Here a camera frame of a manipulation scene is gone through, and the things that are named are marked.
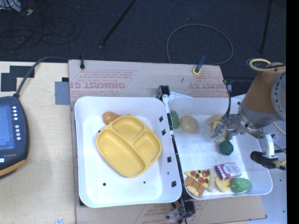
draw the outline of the black floor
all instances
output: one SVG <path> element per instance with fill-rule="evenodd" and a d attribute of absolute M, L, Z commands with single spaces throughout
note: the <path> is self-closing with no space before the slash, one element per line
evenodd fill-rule
<path fill-rule="evenodd" d="M 286 63 L 286 0 L 135 0 L 111 35 L 134 0 L 0 1 L 1 61 L 82 55 L 196 64 L 206 56 L 205 64 L 219 65 L 226 80 L 254 79 L 253 58 Z M 236 84 L 232 96 L 249 85 Z"/>

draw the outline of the pizza slice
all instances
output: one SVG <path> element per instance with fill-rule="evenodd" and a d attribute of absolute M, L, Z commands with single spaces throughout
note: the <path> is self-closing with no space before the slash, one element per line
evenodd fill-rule
<path fill-rule="evenodd" d="M 215 171 L 213 168 L 188 171 L 185 172 L 185 174 L 199 182 L 209 192 L 211 192 L 215 186 Z"/>

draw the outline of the table surface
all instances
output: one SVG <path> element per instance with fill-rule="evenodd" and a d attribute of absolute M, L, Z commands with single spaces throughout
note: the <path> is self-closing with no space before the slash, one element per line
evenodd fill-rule
<path fill-rule="evenodd" d="M 11 65 L 33 63 L 1 62 L 0 73 L 9 73 Z M 74 224 L 78 218 L 70 105 L 55 104 L 55 82 L 61 82 L 62 77 L 69 77 L 67 63 L 42 63 L 20 92 L 30 129 L 30 156 L 16 172 L 0 179 L 0 220 L 6 224 L 53 224 L 59 223 L 59 218 L 63 224 Z M 14 93 L 0 92 L 0 97 Z M 250 201 L 252 206 L 261 205 L 260 196 Z"/>

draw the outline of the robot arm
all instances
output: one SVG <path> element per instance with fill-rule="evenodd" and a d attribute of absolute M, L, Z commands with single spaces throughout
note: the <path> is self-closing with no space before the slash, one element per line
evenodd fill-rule
<path fill-rule="evenodd" d="M 286 121 L 286 70 L 281 63 L 268 63 L 267 69 L 261 71 L 240 103 L 238 114 L 225 113 L 215 126 L 212 138 L 230 140 L 239 133 L 249 133 L 263 139 L 266 153 L 254 151 L 251 159 L 267 168 L 277 168 L 274 135 L 264 134 L 261 129 L 274 121 Z"/>

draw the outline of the screen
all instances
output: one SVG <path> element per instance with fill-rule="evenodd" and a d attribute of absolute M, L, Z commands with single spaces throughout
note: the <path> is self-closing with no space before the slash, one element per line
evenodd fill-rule
<path fill-rule="evenodd" d="M 10 105 L 0 105 L 0 150 L 15 148 Z"/>

